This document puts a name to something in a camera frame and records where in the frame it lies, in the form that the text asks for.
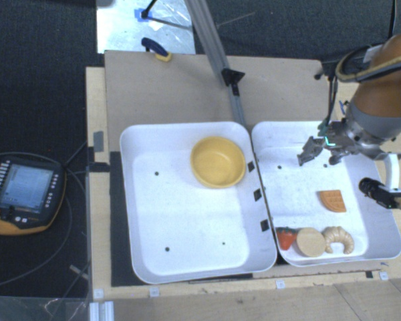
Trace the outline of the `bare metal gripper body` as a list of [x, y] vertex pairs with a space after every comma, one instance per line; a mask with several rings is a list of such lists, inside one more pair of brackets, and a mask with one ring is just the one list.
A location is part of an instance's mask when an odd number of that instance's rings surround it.
[[380, 148], [382, 140], [372, 136], [354, 121], [331, 122], [323, 138], [325, 140], [323, 147], [329, 150], [331, 155], [342, 153], [345, 157], [362, 154], [373, 161], [383, 160], [387, 156], [387, 153]]

